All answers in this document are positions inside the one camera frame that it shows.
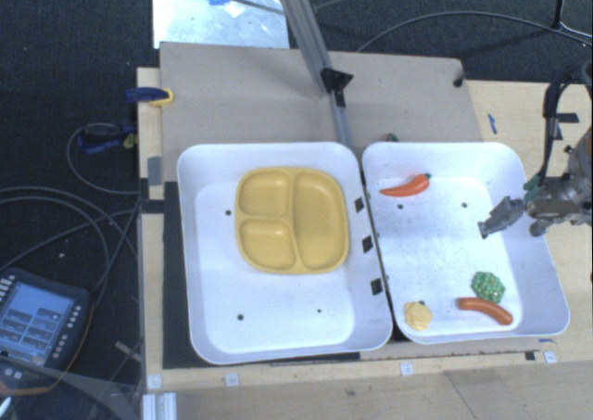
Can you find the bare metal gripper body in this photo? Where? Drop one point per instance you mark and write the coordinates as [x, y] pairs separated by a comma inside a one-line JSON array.
[[563, 202]]

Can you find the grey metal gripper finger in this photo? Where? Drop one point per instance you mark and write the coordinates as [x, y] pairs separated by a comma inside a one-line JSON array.
[[501, 219], [539, 228]]

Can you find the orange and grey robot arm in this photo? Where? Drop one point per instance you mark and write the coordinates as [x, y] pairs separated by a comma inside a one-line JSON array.
[[589, 141]]

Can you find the green grapes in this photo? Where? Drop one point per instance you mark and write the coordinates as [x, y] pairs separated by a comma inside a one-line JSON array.
[[488, 286]]

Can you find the white plastic tray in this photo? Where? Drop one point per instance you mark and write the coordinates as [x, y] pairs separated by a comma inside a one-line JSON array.
[[440, 251], [278, 316]]

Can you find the red sausage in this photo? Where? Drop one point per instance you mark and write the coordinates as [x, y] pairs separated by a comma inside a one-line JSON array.
[[486, 308]]

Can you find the orange carrot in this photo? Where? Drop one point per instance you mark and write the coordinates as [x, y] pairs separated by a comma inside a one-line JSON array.
[[405, 188]]

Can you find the thin black rod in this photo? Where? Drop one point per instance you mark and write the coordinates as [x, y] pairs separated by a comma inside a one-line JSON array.
[[376, 242]]

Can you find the yellow lumpy toy food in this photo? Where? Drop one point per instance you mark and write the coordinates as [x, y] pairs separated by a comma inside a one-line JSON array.
[[418, 315]]

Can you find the yellow divided plate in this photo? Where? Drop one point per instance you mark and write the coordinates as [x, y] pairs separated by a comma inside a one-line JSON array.
[[319, 219]]

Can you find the brown cardboard board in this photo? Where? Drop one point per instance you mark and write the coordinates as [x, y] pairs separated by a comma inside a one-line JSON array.
[[241, 98]]

